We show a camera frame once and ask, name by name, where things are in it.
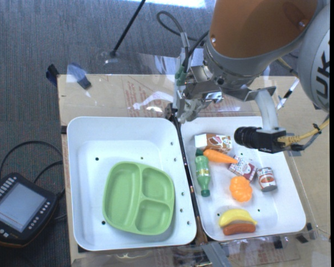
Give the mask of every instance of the brown sausage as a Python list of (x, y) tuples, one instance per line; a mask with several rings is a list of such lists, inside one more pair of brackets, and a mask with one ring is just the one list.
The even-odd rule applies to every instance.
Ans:
[(254, 224), (230, 224), (223, 228), (223, 234), (232, 235), (232, 234), (242, 234), (242, 233), (253, 233), (256, 230)]

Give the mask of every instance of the soda can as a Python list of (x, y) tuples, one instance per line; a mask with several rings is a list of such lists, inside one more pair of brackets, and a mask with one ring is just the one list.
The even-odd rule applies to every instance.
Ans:
[(270, 167), (264, 167), (256, 171), (258, 182), (263, 192), (269, 192), (277, 188), (273, 171)]

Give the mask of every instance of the green tube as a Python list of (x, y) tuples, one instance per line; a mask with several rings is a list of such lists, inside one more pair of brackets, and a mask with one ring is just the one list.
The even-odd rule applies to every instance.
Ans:
[(209, 160), (206, 156), (201, 155), (195, 158), (195, 166), (197, 169), (197, 181), (199, 186), (202, 188), (202, 196), (210, 196), (210, 191), (208, 185), (210, 182), (210, 172), (209, 172)]

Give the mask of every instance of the green plate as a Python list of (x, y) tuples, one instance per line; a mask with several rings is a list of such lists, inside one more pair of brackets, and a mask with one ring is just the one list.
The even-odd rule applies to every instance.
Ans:
[(119, 162), (107, 177), (102, 212), (117, 229), (157, 235), (171, 223), (174, 196), (173, 181), (166, 172), (137, 162)]

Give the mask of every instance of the yellow banana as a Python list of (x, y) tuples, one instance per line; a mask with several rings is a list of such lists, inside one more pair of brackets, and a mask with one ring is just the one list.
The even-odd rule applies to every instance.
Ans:
[(249, 212), (247, 210), (243, 210), (243, 209), (230, 209), (227, 210), (226, 212), (224, 212), (220, 219), (219, 219), (219, 226), (226, 226), (228, 224), (230, 224), (232, 221), (250, 221), (252, 222), (254, 225), (257, 224), (257, 221), (255, 221), (251, 215), (249, 214)]

